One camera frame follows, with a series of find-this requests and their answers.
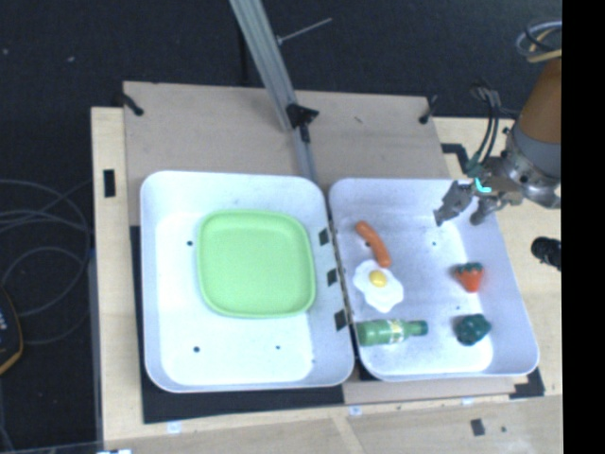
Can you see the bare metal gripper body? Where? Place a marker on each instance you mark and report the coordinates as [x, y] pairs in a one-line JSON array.
[[529, 180]]

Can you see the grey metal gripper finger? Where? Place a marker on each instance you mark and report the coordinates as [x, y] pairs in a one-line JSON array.
[[482, 208], [451, 204]]

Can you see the white plastic tray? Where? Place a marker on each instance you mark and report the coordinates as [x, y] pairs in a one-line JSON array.
[[236, 348], [425, 263]]

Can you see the red strawberry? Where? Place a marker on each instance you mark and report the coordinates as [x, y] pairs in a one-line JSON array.
[[470, 277]]

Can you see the orange sausage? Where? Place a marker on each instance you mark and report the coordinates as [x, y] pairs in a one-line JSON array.
[[374, 244]]

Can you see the white and yellow fried egg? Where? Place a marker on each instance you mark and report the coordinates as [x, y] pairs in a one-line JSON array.
[[380, 289]]

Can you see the dark green broccoli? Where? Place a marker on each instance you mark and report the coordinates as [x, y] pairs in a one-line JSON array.
[[471, 330]]

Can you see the green bottle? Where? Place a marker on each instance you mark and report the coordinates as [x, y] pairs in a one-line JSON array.
[[383, 332]]

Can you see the green plate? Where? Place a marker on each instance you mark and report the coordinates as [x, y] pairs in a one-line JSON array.
[[255, 263]]

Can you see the brown cardboard board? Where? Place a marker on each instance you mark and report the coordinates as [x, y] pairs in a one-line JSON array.
[[212, 126]]

